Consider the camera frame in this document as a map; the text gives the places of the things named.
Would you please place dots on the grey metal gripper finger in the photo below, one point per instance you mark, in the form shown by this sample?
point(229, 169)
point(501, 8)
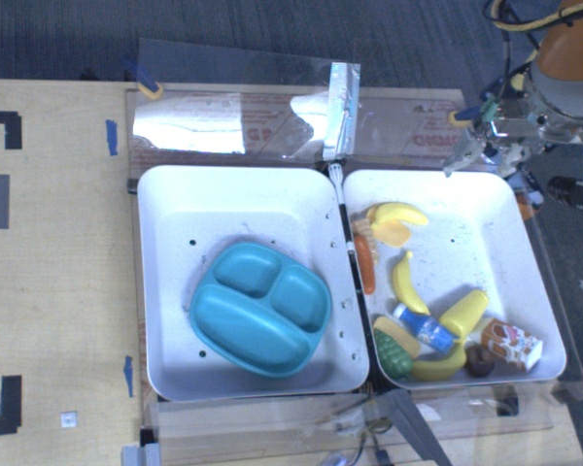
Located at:
point(464, 156)
point(511, 159)

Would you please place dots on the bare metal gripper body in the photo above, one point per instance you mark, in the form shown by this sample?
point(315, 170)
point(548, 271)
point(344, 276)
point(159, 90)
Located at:
point(512, 122)

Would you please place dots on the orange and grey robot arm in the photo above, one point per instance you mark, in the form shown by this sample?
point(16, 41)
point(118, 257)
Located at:
point(563, 42)

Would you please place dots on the white plastic tray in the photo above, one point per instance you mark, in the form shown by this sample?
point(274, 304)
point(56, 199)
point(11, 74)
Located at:
point(476, 250)
point(175, 260)

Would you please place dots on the peeled yellow banana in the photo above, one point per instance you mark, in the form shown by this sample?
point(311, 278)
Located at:
point(393, 223)

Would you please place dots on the orange carrot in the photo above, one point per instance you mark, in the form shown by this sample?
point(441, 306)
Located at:
point(366, 265)

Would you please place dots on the yellow squeeze bottle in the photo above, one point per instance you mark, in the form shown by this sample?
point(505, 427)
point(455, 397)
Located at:
point(466, 313)

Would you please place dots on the blue and white bottle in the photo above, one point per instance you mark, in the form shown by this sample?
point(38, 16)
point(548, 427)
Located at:
point(427, 330)

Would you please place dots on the white and brown carton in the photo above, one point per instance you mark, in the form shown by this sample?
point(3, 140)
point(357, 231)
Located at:
point(512, 345)

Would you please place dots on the tan bread slice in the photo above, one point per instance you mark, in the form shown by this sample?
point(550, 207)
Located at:
point(401, 335)

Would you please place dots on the brown doughnut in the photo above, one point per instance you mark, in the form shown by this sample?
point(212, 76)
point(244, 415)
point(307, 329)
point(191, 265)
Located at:
point(480, 361)

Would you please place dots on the green corn cob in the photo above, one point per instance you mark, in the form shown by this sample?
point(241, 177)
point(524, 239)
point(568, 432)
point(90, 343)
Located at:
point(392, 357)

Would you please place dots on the blue divided plate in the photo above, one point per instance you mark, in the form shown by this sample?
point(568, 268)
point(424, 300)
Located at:
point(252, 323)

